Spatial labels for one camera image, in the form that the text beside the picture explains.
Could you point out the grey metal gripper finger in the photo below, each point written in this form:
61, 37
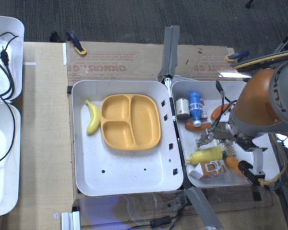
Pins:
208, 133
201, 142

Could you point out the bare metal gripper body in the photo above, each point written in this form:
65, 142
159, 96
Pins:
223, 132

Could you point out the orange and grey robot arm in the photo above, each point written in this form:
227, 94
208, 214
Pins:
256, 102

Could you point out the white plastic tray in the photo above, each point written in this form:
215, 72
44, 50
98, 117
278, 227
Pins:
194, 138
124, 169

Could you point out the yellow bottle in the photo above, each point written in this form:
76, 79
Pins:
206, 154

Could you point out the orange sausage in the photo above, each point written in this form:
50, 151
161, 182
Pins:
196, 127
218, 111

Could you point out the patterned white packet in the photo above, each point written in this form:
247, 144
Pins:
229, 150

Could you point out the red and white packet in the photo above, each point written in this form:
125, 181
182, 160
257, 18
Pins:
204, 109

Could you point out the orange and white carton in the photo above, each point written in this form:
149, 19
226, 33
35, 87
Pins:
211, 169

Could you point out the blue bottle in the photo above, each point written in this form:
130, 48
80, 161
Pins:
195, 106

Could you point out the orange carrot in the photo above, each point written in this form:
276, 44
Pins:
232, 163

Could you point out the small white can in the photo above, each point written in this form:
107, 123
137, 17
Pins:
182, 108

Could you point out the orange divided plate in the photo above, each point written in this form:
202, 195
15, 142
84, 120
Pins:
141, 118

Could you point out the brown cardboard board red print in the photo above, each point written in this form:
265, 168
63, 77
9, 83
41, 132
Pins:
124, 66

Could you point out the yellow banana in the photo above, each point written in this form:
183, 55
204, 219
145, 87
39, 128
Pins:
94, 118

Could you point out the black cylinder on white bracket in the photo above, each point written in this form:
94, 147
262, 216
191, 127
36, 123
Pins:
256, 159

